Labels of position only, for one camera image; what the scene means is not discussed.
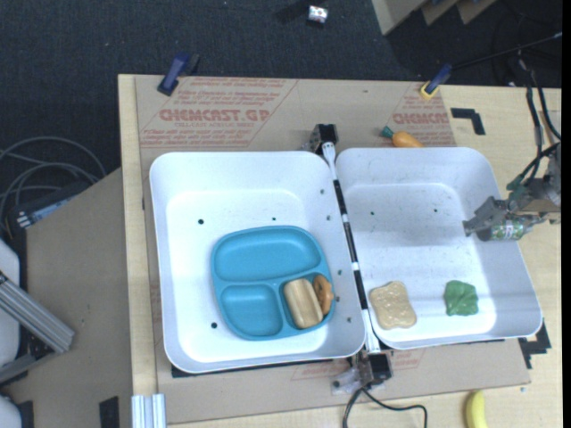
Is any blue divided plate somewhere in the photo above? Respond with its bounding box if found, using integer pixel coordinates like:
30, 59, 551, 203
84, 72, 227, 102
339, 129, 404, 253
210, 225, 337, 342

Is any brown cardboard board red print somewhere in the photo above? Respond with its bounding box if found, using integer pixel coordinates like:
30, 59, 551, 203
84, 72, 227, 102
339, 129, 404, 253
133, 74, 533, 425

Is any orange carrot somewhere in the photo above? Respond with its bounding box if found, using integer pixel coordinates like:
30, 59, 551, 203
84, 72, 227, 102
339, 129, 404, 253
379, 125, 426, 149

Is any green lettuce leaf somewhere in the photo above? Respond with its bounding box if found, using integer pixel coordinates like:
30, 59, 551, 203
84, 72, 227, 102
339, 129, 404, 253
443, 279, 480, 317

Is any white plastic tray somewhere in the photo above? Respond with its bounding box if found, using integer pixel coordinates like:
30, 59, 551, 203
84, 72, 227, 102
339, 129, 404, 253
148, 150, 368, 375
334, 145, 545, 351

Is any tan bread roll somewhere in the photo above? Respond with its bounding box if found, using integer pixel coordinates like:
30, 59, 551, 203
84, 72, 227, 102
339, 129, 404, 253
282, 277, 325, 331

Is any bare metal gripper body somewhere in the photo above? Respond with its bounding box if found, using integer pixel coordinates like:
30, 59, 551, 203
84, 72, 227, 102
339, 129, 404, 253
507, 144, 563, 223

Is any yellow banana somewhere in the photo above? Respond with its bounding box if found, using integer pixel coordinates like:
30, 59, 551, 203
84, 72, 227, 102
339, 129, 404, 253
465, 389, 490, 428

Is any brown pretzel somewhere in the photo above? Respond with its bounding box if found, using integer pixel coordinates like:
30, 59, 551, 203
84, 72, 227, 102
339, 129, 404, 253
311, 274, 335, 317

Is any small green can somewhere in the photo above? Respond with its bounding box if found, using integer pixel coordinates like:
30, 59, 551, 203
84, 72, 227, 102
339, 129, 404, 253
476, 219, 525, 243

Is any thin black and white rod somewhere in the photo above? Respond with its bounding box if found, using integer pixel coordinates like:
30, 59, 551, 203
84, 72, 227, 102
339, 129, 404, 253
321, 141, 382, 354

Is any beige biscuit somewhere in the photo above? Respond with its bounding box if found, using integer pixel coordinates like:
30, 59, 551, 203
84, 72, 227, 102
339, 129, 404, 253
368, 280, 418, 332

